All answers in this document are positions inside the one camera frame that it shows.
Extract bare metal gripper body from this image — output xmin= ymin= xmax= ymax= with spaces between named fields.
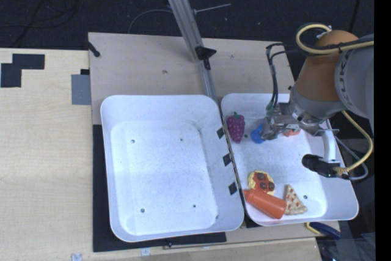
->
xmin=266 ymin=101 xmax=324 ymax=133

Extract blue cup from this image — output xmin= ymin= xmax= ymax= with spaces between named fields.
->
xmin=250 ymin=123 xmax=267 ymax=145

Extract small orange toy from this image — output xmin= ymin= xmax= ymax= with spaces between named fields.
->
xmin=283 ymin=127 xmax=302 ymax=138

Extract purple grapes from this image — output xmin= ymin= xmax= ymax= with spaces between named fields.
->
xmin=226 ymin=111 xmax=246 ymax=144

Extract white plastic tray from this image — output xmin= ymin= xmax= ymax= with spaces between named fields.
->
xmin=220 ymin=92 xmax=360 ymax=227
xmin=100 ymin=94 xmax=246 ymax=243

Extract yellow spaghetti with meatballs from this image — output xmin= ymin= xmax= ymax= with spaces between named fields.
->
xmin=247 ymin=169 xmax=277 ymax=196

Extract orange sauce bottle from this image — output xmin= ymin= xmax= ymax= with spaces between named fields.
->
xmin=243 ymin=188 xmax=288 ymax=220

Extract pizza slice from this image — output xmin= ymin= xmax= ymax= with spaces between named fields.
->
xmin=283 ymin=183 xmax=309 ymax=216

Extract pale wood board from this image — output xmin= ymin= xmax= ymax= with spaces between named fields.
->
xmin=87 ymin=32 xmax=340 ymax=254

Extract black cylinder on white bracket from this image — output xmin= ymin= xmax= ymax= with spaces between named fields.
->
xmin=301 ymin=128 xmax=349 ymax=180

